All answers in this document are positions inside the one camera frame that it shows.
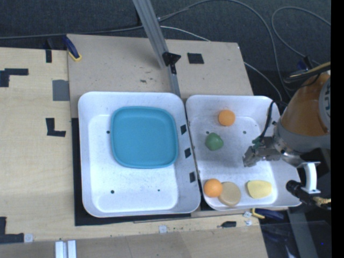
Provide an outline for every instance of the white bracket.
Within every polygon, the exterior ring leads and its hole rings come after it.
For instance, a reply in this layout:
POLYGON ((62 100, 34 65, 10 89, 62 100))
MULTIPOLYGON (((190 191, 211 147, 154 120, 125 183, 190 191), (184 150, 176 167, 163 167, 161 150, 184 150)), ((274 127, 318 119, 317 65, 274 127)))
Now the white bracket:
POLYGON ((300 165, 305 169, 306 172, 306 186, 302 187, 302 189, 306 191, 308 194, 320 193, 320 191, 317 189, 318 175, 316 166, 318 164, 318 162, 304 162, 300 165))
POLYGON ((55 242, 55 258, 76 258, 76 241, 55 242))
POLYGON ((26 233, 24 235, 24 243, 32 243, 33 242, 33 235, 31 233, 26 233))
POLYGON ((166 225, 159 226, 159 233, 167 233, 167 226, 166 225))

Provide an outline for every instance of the wooden board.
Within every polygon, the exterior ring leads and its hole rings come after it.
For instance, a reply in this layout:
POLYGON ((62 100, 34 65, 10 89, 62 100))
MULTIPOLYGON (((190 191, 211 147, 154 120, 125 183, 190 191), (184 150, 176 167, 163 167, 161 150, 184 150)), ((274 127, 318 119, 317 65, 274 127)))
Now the wooden board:
MULTIPOLYGON (((89 91, 171 92, 146 38, 68 35, 79 62, 68 58, 71 116, 89 91)), ((166 40, 169 51, 181 55, 176 63, 181 98, 191 95, 253 95, 237 43, 166 40), (188 53, 201 54, 204 64, 190 64, 188 53)))
MULTIPOLYGON (((267 258, 259 226, 77 240, 82 258, 267 258)), ((50 242, 0 246, 2 258, 54 257, 50 242)))
MULTIPOLYGON (((73 159, 70 104, 53 101, 52 82, 68 81, 67 53, 0 48, 0 70, 27 68, 28 76, 11 76, 0 88, 0 216, 7 217, 6 234, 33 234, 34 241, 110 238, 154 234, 166 225, 168 232, 217 228, 233 220, 245 226, 242 215, 74 226, 73 159), (46 118, 65 137, 47 136, 46 118)), ((253 225, 258 225, 252 218, 253 225)))

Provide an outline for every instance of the black tape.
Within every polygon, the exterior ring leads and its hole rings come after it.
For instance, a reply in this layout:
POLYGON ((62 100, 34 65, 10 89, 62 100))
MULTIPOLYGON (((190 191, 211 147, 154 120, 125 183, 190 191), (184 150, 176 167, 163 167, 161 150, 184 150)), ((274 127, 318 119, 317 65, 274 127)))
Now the black tape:
POLYGON ((52 135, 55 137, 65 137, 66 132, 65 131, 55 131, 55 119, 54 118, 46 118, 47 123, 47 135, 52 135))
POLYGON ((45 50, 45 62, 52 63, 53 62, 53 54, 50 49, 45 50))
POLYGON ((188 53, 188 59, 190 64, 204 64, 202 54, 188 53))
POLYGON ((184 134, 187 131, 187 126, 186 124, 181 126, 181 133, 184 134))
POLYGON ((185 149, 184 154, 185 154, 185 158, 187 159, 189 156, 191 156, 191 149, 190 148, 185 149))
POLYGON ((5 234, 6 217, 0 217, 0 244, 24 242, 24 234, 5 234))
POLYGON ((8 87, 10 75, 28 75, 28 69, 5 69, 0 71, 0 87, 8 87))
POLYGON ((0 217, 0 235, 5 234, 6 217, 0 217))
POLYGON ((190 183, 193 183, 196 180, 195 172, 191 172, 189 174, 189 177, 190 177, 190 183))
POLYGON ((5 71, 0 71, 0 87, 8 87, 10 76, 5 71))

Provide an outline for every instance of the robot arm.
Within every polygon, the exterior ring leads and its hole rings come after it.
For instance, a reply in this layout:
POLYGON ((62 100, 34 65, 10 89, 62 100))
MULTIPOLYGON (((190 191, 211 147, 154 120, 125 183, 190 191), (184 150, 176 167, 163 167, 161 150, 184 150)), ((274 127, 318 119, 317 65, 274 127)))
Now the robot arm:
POLYGON ((328 63, 306 73, 310 77, 296 91, 278 123, 273 123, 273 136, 265 137, 265 131, 271 124, 271 103, 264 131, 253 140, 253 145, 248 147, 243 157, 245 167, 252 167, 260 160, 282 159, 294 167, 305 168, 306 185, 289 181, 286 188, 302 202, 318 206, 328 201, 318 197, 318 162, 306 162, 301 155, 316 148, 331 149, 331 76, 317 73, 330 66, 328 63))

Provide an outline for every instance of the beige cookie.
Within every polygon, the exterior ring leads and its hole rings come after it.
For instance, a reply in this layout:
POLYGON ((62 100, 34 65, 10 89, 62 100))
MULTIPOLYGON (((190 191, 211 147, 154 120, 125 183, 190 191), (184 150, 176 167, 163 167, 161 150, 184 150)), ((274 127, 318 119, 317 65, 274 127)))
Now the beige cookie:
POLYGON ((223 190, 220 194, 219 201, 224 205, 235 206, 241 199, 241 192, 238 186, 232 182, 223 182, 223 190))

